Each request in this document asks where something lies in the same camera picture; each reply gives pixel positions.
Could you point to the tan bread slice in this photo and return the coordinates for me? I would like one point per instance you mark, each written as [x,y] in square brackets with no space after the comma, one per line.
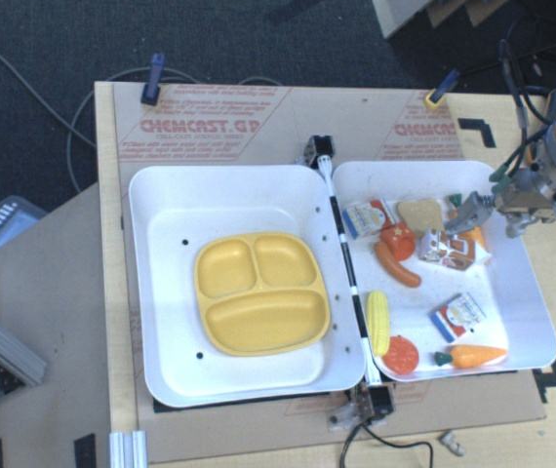
[420,215]

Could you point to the red toy with yellow star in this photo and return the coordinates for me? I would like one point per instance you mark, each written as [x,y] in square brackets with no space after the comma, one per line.
[399,243]

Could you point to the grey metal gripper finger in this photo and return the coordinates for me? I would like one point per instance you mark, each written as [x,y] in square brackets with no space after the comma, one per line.
[470,210]
[517,224]

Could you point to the blue red and white carton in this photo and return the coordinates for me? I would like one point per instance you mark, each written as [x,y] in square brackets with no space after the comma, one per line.
[458,316]

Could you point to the thin black and white rod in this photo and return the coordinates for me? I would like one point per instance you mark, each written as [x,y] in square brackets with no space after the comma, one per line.
[347,256]

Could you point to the white plastic tray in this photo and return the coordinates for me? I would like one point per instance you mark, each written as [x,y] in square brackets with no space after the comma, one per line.
[239,198]
[517,300]

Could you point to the yellow corn cob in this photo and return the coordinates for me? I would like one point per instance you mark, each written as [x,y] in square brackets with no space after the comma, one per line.
[378,322]

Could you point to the orange sausage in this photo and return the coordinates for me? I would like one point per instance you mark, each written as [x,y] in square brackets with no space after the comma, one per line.
[396,265]

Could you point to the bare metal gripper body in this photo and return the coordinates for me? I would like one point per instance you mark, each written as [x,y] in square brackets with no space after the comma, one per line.
[527,198]

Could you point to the yellow divided plate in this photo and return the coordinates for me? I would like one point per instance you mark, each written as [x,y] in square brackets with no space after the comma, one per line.
[263,320]

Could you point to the white and brown carton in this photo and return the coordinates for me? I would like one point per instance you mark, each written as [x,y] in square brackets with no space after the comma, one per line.
[448,252]

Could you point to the brown cardboard board red print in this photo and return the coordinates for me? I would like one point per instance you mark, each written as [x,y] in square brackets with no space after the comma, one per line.
[268,120]

